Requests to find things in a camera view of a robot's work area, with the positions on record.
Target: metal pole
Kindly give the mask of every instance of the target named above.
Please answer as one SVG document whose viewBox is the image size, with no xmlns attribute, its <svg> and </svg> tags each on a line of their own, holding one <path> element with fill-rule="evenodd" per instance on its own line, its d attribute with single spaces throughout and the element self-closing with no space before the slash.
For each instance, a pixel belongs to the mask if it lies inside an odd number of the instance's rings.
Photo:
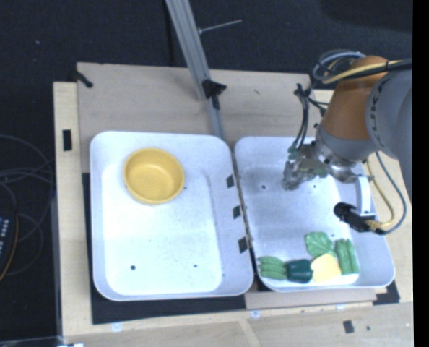
<svg viewBox="0 0 429 347">
<path fill-rule="evenodd" d="M 189 0 L 165 0 L 168 11 L 178 36 L 179 44 L 186 60 L 187 67 L 194 81 L 197 97 L 207 102 L 207 111 L 212 126 L 213 133 L 225 139 L 224 126 L 219 107 L 208 101 L 203 83 L 211 81 L 207 59 L 200 41 L 199 31 L 197 30 L 194 15 L 192 13 Z"/>
</svg>

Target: wooden table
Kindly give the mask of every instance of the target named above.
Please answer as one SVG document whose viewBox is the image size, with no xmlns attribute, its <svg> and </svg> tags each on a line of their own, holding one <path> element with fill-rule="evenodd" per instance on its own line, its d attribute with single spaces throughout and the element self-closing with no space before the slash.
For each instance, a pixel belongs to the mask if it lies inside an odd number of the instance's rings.
<svg viewBox="0 0 429 347">
<path fill-rule="evenodd" d="M 246 295 L 247 300 L 250 297 L 247 310 L 94 325 L 82 190 L 90 138 L 101 129 L 118 127 L 202 134 L 209 134 L 210 130 L 203 102 L 196 99 L 187 69 L 79 64 L 78 70 L 94 83 L 93 98 L 109 101 L 110 106 L 107 117 L 104 113 L 97 115 L 94 110 L 87 110 L 87 101 L 81 102 L 89 96 L 85 95 L 88 88 L 83 83 L 53 84 L 65 343 L 85 343 L 86 346 L 136 346 L 138 343 L 143 346 L 413 345 L 411 205 L 403 226 L 387 237 L 396 267 L 399 303 L 373 305 L 373 300 L 383 298 L 386 288 L 302 295 L 289 300 L 291 303 L 285 307 L 274 297 L 268 299 L 267 295 L 252 292 Z M 302 112 L 292 93 L 297 82 L 308 85 L 307 75 L 212 70 L 212 78 L 227 85 L 220 100 L 230 146 L 252 134 L 290 136 L 297 132 Z M 328 100 L 331 92 L 321 90 L 314 95 L 318 100 Z M 121 114 L 117 122 L 120 102 L 138 102 L 141 107 L 139 112 L 131 111 L 128 116 Z M 94 119 L 85 116 L 92 113 Z M 319 120 L 317 111 L 312 111 L 310 125 Z M 66 136 L 70 145 L 65 144 Z M 405 193 L 398 163 L 387 157 L 384 160 Z M 374 169 L 400 213 L 401 205 L 394 190 L 383 179 L 380 168 Z M 386 208 L 378 194 L 373 195 L 383 218 L 388 214 Z"/>
</svg>

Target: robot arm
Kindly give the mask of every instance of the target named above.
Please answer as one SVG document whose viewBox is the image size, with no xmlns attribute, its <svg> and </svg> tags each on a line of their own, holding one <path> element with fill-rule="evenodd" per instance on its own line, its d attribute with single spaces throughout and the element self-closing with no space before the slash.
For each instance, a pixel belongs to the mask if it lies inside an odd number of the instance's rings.
<svg viewBox="0 0 429 347">
<path fill-rule="evenodd" d="M 385 63 L 381 57 L 364 56 L 350 69 Z M 367 230 L 364 220 L 373 220 L 364 208 L 370 202 L 370 190 L 360 180 L 365 177 L 354 174 L 352 168 L 380 150 L 399 160 L 412 201 L 412 63 L 406 67 L 339 81 L 316 140 L 303 145 L 286 163 L 283 187 L 297 189 L 305 180 L 328 174 L 344 183 L 356 183 L 358 207 L 342 204 L 334 211 L 356 230 Z"/>
</svg>

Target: yellow bowl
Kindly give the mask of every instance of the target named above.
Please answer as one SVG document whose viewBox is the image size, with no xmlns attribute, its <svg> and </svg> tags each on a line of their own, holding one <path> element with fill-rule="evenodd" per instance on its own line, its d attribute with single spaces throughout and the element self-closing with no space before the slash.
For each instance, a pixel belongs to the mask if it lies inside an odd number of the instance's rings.
<svg viewBox="0 0 429 347">
<path fill-rule="evenodd" d="M 126 188 L 133 197 L 148 204 L 168 202 L 184 186 L 184 170 L 176 157 L 149 147 L 132 153 L 123 167 Z"/>
</svg>

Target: green toy leaf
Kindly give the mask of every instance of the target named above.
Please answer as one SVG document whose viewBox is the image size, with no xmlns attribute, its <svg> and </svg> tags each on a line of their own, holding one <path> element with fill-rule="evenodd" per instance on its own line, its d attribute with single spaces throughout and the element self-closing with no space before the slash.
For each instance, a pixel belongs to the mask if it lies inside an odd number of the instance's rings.
<svg viewBox="0 0 429 347">
<path fill-rule="evenodd" d="M 333 242 L 323 231 L 314 231 L 305 235 L 306 249 L 312 257 L 318 257 L 326 253 L 331 253 L 335 257 L 337 254 L 333 250 Z"/>
</svg>

